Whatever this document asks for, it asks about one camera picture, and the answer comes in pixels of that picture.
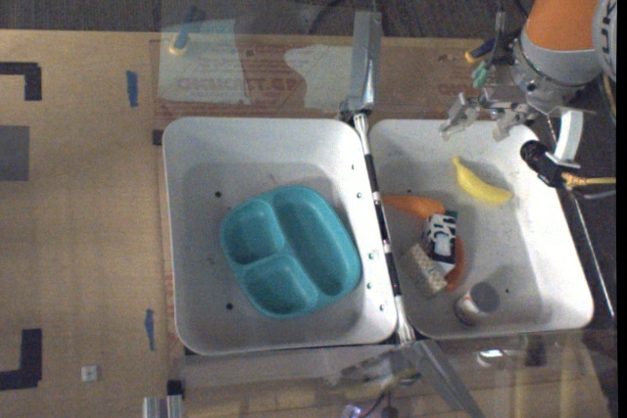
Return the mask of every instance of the toy banana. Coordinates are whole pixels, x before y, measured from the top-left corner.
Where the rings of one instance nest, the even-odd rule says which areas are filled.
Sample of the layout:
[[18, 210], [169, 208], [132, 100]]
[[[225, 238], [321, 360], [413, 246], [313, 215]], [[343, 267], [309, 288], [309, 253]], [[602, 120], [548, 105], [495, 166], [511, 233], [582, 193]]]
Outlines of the toy banana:
[[463, 165], [459, 161], [459, 157], [453, 157], [453, 164], [458, 172], [459, 186], [475, 199], [494, 205], [504, 204], [511, 199], [511, 192], [509, 190], [486, 183]]

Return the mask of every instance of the can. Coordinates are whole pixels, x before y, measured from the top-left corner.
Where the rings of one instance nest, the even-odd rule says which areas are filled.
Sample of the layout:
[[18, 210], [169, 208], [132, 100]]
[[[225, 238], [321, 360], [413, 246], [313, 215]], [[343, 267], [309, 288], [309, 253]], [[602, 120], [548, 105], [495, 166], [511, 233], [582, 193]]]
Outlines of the can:
[[473, 326], [494, 313], [499, 303], [497, 291], [487, 282], [479, 282], [456, 301], [455, 314], [461, 322]]

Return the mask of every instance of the blue mark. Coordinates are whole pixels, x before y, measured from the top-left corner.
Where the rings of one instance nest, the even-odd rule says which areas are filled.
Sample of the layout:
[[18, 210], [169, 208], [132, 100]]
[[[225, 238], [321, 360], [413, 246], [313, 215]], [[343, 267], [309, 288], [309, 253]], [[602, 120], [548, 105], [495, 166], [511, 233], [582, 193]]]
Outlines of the blue mark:
[[150, 350], [155, 351], [155, 312], [150, 308], [146, 309], [144, 327], [146, 328], [146, 334], [148, 335]]
[[128, 92], [128, 103], [130, 106], [138, 107], [139, 86], [137, 85], [137, 73], [134, 71], [126, 71], [126, 91]]

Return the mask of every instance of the gray square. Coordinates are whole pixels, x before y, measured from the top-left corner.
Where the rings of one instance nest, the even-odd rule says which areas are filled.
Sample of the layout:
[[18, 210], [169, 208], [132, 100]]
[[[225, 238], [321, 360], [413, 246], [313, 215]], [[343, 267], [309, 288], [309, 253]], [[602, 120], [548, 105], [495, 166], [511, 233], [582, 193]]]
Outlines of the gray square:
[[27, 125], [0, 125], [0, 181], [28, 181]]

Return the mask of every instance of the transparent acrylic sheet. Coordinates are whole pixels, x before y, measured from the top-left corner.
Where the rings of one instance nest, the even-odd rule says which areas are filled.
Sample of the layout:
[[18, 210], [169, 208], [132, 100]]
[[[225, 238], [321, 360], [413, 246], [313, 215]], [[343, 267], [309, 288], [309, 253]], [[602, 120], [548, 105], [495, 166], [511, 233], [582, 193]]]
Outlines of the transparent acrylic sheet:
[[335, 116], [354, 11], [262, 0], [162, 0], [157, 121]]

